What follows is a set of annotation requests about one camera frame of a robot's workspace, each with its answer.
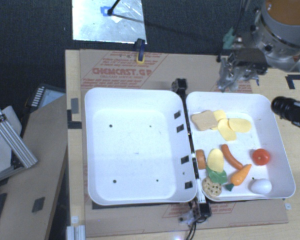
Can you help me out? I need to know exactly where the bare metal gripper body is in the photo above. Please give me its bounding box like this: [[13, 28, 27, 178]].
[[226, 9, 300, 75]]

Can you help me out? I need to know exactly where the tan bread slice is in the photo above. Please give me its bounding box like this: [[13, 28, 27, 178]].
[[190, 109, 219, 132]]

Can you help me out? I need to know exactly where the yellow oval slice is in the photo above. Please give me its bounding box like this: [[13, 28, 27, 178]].
[[227, 117, 253, 134], [206, 148, 225, 173], [217, 118, 238, 142]]

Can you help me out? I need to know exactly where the white plastic tray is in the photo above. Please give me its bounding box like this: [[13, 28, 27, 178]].
[[84, 87, 199, 207], [185, 91, 297, 202]]

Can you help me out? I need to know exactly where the thin black and white rod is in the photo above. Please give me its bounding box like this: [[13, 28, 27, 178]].
[[179, 88, 206, 205]]

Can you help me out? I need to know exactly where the orange-red sausage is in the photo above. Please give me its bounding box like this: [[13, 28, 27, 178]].
[[220, 143, 244, 171]]

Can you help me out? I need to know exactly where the red tomato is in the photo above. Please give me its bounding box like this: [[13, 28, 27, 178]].
[[251, 148, 271, 166]]

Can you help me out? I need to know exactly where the orange round slice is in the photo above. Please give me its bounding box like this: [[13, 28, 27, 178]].
[[195, 149, 207, 171]]

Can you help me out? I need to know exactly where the brown cardboard board red print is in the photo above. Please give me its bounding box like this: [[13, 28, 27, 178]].
[[64, 49, 290, 238]]

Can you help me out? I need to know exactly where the orange carrot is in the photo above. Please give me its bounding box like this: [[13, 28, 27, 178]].
[[224, 163, 253, 192]]

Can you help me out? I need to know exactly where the beige lotus root slice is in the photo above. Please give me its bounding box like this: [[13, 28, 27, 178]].
[[201, 176, 222, 198]]

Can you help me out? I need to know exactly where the white egg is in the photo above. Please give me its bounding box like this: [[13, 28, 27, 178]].
[[250, 178, 273, 195]]

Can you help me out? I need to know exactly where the black cylinder on white bracket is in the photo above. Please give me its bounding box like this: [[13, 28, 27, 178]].
[[270, 60, 300, 130]]

